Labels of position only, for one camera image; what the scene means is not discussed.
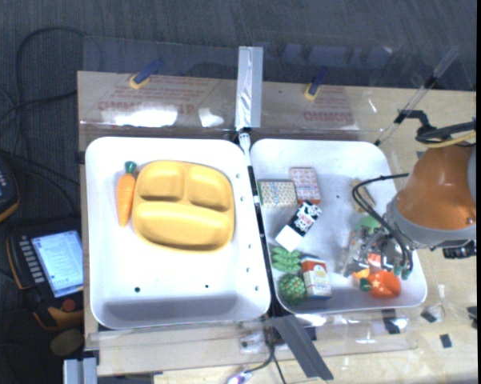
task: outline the small cardboard box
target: small cardboard box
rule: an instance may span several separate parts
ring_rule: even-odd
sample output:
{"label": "small cardboard box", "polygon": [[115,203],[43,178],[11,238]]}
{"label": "small cardboard box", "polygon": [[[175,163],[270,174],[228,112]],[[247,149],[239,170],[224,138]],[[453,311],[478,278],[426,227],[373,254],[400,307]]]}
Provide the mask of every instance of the small cardboard box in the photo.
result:
{"label": "small cardboard box", "polygon": [[331,282],[324,260],[304,257],[301,259],[306,293],[309,298],[331,298]]}
{"label": "small cardboard box", "polygon": [[292,181],[258,181],[258,187],[262,205],[266,208],[297,206]]}
{"label": "small cardboard box", "polygon": [[289,252],[295,250],[320,214],[322,211],[318,206],[304,201],[291,220],[279,231],[275,241]]}
{"label": "small cardboard box", "polygon": [[319,183],[313,168],[291,168],[290,178],[295,184],[299,203],[304,201],[310,201],[315,205],[320,203]]}

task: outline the wooden table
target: wooden table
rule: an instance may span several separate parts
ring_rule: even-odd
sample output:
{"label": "wooden table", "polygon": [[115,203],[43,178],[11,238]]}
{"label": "wooden table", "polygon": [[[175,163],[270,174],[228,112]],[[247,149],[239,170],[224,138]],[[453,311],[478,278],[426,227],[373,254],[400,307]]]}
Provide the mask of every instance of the wooden table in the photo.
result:
{"label": "wooden table", "polygon": [[[118,84],[118,78],[123,82],[126,77],[120,74],[80,72],[80,119],[85,119],[90,110],[96,112],[99,109],[97,103],[102,101],[103,104],[103,101],[107,100],[107,95],[110,96],[114,85]],[[216,101],[218,98],[224,111],[228,106],[231,107],[236,82],[214,83],[211,86],[213,93],[199,101],[213,102],[214,98]],[[347,138],[354,135],[356,139],[373,142],[381,130],[387,128],[395,119],[399,107],[404,106],[415,93],[414,90],[405,89],[323,87],[324,94],[332,95],[335,104],[325,104],[325,108],[313,110],[310,109],[312,105],[302,96],[304,88],[299,84],[264,83],[263,121],[270,127],[270,132],[281,132],[278,124],[282,121],[282,115],[286,115],[290,120],[281,123],[295,122],[298,128],[295,132],[298,132],[300,127],[305,134],[316,134],[316,127],[319,131],[323,129],[320,118],[324,120],[323,115],[317,113],[327,112],[327,109],[332,107],[341,122],[331,130],[323,129],[324,138],[338,138],[344,134]],[[185,106],[188,106],[188,103],[184,105],[183,112],[191,110]],[[281,114],[272,118],[275,109],[279,109]],[[476,116],[476,93],[431,90],[419,103],[419,109],[426,111],[433,126],[467,122]],[[354,130],[344,130],[345,126],[352,123],[348,115],[355,120],[357,126]],[[191,122],[189,127],[193,128],[194,123]],[[406,120],[395,134],[380,146],[393,173],[409,172],[418,159],[418,152],[425,150],[414,140],[418,127],[418,120]],[[149,131],[80,124],[80,151],[85,151],[87,145],[100,136],[143,135],[146,132]],[[171,130],[164,132],[172,135]],[[215,138],[228,136],[223,130],[208,132]],[[267,349],[262,348],[257,354],[246,354],[241,346],[242,337],[250,331],[259,331],[261,325],[257,322],[254,322],[253,326],[244,327],[220,325],[129,332],[106,331],[98,334],[98,323],[90,311],[89,303],[85,165],[82,165],[81,181],[82,236],[86,259],[85,333],[87,347],[99,350],[98,376],[162,371],[162,374],[155,376],[154,382],[224,383],[241,365],[252,367],[266,359]],[[361,322],[357,327],[347,328],[345,318],[336,317],[335,320],[331,319],[330,325],[327,323],[324,328],[317,330],[317,349],[335,376],[335,382],[477,382],[477,329],[471,325],[467,315],[467,307],[477,305],[476,258],[447,260],[443,258],[441,251],[419,251],[418,255],[427,279],[428,295],[423,306],[406,314],[408,324],[404,333],[386,334],[385,331],[377,330],[376,325],[380,324],[380,321],[371,315],[360,318]],[[420,313],[424,309],[437,315],[438,321],[429,322],[421,317]],[[359,339],[366,338],[367,334],[371,333],[374,334],[371,341],[361,343]],[[443,346],[442,338],[448,338],[451,346]],[[287,348],[278,349],[276,357],[287,382],[310,381],[306,379]],[[249,382],[255,384],[281,381],[276,365],[272,362],[268,367],[256,371]]]}

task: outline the juice box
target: juice box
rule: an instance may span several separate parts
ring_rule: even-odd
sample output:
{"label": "juice box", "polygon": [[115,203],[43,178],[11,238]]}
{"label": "juice box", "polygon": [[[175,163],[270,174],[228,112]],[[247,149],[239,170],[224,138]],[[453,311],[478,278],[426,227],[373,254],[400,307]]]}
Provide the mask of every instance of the juice box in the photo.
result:
{"label": "juice box", "polygon": [[318,258],[304,257],[301,268],[308,298],[331,298],[326,262]]}

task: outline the white tray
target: white tray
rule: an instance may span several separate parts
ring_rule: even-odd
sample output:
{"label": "white tray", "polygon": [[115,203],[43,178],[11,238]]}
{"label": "white tray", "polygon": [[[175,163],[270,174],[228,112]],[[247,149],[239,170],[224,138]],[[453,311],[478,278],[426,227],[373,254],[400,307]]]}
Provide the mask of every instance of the white tray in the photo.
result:
{"label": "white tray", "polygon": [[[130,223],[118,225],[115,184],[124,162],[138,169],[165,159],[200,163],[230,180],[234,234],[217,252],[157,249]],[[90,251],[90,308],[111,329],[193,322],[251,320],[271,293],[263,261],[251,184],[243,152],[213,139],[100,138],[86,150]]]}
{"label": "white tray", "polygon": [[[352,277],[345,278],[335,273],[341,249],[347,245],[349,233],[362,217],[355,210],[351,197],[351,181],[391,174],[386,157],[378,147],[368,142],[262,139],[252,146],[251,161],[257,180],[290,179],[289,169],[297,167],[315,168],[317,174],[322,214],[304,236],[298,250],[315,254],[326,261],[332,298],[326,301],[306,300],[301,305],[287,307],[290,312],[327,314],[394,309],[418,306],[425,300],[427,282],[416,254],[413,272],[402,282],[402,291],[396,298],[372,298],[353,283]],[[395,184],[391,180],[374,182],[367,189],[376,201],[375,209],[383,214],[387,203],[396,194]],[[275,235],[296,210],[296,207],[262,208],[269,246],[279,245]],[[274,270],[276,285],[282,275],[283,272]]]}

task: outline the toy pepper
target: toy pepper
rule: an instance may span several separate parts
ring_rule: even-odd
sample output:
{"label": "toy pepper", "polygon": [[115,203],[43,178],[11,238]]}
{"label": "toy pepper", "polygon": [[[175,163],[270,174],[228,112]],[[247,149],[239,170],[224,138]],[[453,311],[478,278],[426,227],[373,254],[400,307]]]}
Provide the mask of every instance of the toy pepper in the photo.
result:
{"label": "toy pepper", "polygon": [[367,290],[367,283],[370,285],[370,294],[375,298],[394,298],[400,294],[400,279],[393,272],[380,270],[369,274],[361,279],[362,290]]}

